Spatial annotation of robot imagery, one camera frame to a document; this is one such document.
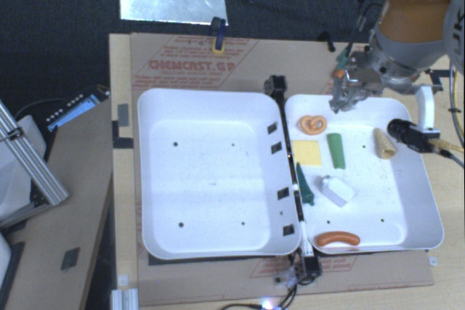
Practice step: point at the thin black and white rod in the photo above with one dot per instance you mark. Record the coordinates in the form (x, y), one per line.
(290, 159)

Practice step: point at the brown cardboard board, red print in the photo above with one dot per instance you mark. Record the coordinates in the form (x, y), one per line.
(203, 58)

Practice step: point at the orange sausage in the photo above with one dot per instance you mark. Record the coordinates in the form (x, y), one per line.
(338, 239)

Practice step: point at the white plastic tray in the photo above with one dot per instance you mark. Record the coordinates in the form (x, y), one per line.
(378, 192)
(214, 174)

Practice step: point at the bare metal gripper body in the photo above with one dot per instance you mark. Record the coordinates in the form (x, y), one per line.
(363, 72)

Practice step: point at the white carton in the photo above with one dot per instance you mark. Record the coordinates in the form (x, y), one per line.
(338, 190)

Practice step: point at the dark green pepper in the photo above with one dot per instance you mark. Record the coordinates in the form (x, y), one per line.
(305, 188)

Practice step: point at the black cylinder on white bracket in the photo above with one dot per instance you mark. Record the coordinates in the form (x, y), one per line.
(403, 130)

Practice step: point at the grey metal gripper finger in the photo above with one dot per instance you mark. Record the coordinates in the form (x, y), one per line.
(356, 96)
(338, 98)

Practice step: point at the green cucumber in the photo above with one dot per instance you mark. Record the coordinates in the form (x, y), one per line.
(336, 152)

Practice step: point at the yellow cheese slice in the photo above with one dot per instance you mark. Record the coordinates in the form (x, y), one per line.
(307, 153)

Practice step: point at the orange pretzel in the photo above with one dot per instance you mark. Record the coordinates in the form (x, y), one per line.
(308, 129)

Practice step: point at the beige ice cream cone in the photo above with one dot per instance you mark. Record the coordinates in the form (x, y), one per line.
(384, 145)

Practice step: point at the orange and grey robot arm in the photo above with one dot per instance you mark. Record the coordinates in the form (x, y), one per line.
(414, 7)

